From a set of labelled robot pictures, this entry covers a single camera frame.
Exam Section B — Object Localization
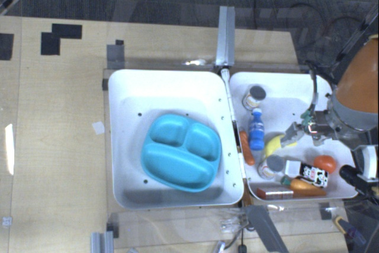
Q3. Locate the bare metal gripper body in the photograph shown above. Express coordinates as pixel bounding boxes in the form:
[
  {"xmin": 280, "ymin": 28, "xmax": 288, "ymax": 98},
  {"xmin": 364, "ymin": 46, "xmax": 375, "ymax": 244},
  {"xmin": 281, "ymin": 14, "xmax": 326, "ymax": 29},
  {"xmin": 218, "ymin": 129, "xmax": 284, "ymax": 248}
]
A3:
[{"xmin": 304, "ymin": 111, "xmax": 340, "ymax": 146}]

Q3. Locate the orange sausage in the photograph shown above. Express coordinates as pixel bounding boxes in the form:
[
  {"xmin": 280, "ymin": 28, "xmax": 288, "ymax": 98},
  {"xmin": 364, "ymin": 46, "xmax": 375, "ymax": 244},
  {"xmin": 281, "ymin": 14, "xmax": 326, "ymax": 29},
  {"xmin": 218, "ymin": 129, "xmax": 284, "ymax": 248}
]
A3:
[{"xmin": 239, "ymin": 130, "xmax": 255, "ymax": 166}]

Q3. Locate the red-brown flat packet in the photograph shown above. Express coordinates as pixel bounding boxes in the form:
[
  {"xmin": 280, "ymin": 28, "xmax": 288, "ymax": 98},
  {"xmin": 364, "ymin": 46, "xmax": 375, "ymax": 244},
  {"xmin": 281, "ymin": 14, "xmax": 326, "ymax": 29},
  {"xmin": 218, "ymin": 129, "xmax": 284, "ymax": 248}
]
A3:
[{"xmin": 256, "ymin": 187, "xmax": 294, "ymax": 200}]

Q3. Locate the small grey-lidded can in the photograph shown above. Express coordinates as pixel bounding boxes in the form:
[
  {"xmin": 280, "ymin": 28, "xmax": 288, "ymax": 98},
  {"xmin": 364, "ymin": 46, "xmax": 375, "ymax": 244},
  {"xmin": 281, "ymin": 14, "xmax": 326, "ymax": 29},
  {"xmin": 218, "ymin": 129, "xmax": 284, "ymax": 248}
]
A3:
[
  {"xmin": 242, "ymin": 85, "xmax": 266, "ymax": 111},
  {"xmin": 257, "ymin": 154, "xmax": 285, "ymax": 180}
]

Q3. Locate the orange carrot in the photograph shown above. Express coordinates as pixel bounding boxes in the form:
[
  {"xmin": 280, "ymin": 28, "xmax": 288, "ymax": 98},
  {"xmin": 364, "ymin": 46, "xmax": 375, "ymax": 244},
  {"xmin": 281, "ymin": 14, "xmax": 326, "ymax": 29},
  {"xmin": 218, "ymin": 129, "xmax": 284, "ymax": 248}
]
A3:
[{"xmin": 280, "ymin": 175, "xmax": 327, "ymax": 197}]

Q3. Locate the yellow banana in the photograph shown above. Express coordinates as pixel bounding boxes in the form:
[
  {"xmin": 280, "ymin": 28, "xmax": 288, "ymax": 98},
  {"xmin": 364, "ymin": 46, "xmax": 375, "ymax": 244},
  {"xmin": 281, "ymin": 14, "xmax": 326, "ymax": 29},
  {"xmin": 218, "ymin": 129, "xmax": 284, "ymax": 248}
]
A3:
[{"xmin": 263, "ymin": 133, "xmax": 298, "ymax": 159}]

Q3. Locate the white cube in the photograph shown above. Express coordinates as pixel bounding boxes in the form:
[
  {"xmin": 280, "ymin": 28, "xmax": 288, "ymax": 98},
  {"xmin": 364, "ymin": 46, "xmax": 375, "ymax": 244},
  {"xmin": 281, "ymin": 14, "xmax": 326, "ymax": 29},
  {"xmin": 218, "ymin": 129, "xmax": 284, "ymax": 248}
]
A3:
[{"xmin": 284, "ymin": 159, "xmax": 303, "ymax": 177}]

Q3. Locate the black cylinder on white bracket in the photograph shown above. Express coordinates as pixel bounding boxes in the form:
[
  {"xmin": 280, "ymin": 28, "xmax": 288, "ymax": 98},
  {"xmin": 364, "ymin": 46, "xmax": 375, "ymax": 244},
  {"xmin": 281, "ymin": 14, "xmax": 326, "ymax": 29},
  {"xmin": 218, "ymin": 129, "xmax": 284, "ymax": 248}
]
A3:
[{"xmin": 339, "ymin": 145, "xmax": 379, "ymax": 196}]

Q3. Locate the black and white cow carton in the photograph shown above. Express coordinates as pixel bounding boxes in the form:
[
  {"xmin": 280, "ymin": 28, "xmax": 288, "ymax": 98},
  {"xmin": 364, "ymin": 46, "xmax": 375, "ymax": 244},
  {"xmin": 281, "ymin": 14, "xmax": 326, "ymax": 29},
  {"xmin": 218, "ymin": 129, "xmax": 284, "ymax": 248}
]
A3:
[{"xmin": 298, "ymin": 162, "xmax": 329, "ymax": 188}]

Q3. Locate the orange tomato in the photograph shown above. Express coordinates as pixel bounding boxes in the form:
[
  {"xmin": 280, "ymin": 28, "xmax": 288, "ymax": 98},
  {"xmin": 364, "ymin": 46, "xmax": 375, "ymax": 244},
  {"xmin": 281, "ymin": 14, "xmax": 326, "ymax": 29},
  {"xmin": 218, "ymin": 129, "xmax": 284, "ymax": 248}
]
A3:
[{"xmin": 313, "ymin": 155, "xmax": 337, "ymax": 174}]

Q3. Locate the white plastic tray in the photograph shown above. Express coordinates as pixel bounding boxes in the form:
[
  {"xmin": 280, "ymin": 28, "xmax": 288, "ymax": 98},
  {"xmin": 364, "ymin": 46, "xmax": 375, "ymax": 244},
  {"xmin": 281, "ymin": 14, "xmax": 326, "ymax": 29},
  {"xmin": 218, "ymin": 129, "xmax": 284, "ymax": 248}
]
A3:
[
  {"xmin": 108, "ymin": 69, "xmax": 245, "ymax": 210},
  {"xmin": 229, "ymin": 71, "xmax": 359, "ymax": 202}
]

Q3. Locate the blue divided plate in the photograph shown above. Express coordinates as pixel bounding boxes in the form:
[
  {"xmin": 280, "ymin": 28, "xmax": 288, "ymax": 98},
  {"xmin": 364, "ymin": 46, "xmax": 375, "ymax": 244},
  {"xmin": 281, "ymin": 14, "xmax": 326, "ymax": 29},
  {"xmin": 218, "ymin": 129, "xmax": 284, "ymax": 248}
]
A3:
[{"xmin": 140, "ymin": 114, "xmax": 223, "ymax": 193}]

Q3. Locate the blue plastic bottle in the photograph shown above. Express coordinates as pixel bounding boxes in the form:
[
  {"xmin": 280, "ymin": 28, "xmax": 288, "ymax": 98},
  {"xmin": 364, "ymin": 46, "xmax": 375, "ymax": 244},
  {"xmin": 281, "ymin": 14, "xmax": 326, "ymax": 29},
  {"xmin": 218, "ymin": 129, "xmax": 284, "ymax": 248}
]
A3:
[{"xmin": 248, "ymin": 108, "xmax": 265, "ymax": 151}]

